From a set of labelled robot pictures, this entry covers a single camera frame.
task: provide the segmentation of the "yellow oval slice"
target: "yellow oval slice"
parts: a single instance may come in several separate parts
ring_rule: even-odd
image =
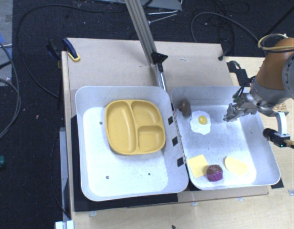
[[[248,171],[248,166],[244,162],[229,156],[225,158],[224,165],[228,171],[239,176],[246,174]]]

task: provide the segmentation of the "black bracket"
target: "black bracket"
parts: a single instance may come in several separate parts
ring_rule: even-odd
[[[227,65],[229,68],[229,72],[236,74],[239,86],[250,86],[250,79],[248,78],[245,69],[242,69],[236,61],[230,61],[227,63]]]
[[[163,72],[162,63],[168,58],[168,56],[164,55],[164,54],[161,54],[161,53],[158,53],[158,52],[153,52],[151,54],[151,58],[152,58],[153,64],[157,64],[158,70],[160,72]]]

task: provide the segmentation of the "fried egg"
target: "fried egg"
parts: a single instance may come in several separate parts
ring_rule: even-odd
[[[189,122],[193,132],[198,132],[203,135],[210,132],[210,115],[204,111],[193,111]]]

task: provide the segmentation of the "wooden table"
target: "wooden table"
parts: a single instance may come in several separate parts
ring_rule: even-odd
[[[294,228],[294,150],[271,144],[284,184],[229,188],[213,191],[183,191],[178,203],[136,208],[98,210],[96,216],[74,210],[71,118],[76,115],[74,96],[85,85],[156,85],[139,41],[69,38],[81,56],[73,62],[62,52],[65,130],[68,159],[71,219],[75,229],[170,229],[180,228]],[[157,51],[168,55],[163,63],[168,93],[177,86],[238,85],[226,62],[237,61],[248,77],[257,74],[264,58],[226,57],[218,61],[220,44],[156,42]],[[288,133],[294,140],[294,101],[282,107]],[[261,116],[264,127],[277,129],[275,118]]]

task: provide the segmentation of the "yellow cheese slice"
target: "yellow cheese slice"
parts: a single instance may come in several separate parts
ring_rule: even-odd
[[[206,175],[208,169],[208,162],[204,155],[198,155],[187,160],[187,164],[190,167],[195,178]]]
[[[246,174],[248,171],[248,166],[244,162],[229,156],[225,158],[224,165],[228,171],[239,176]]]

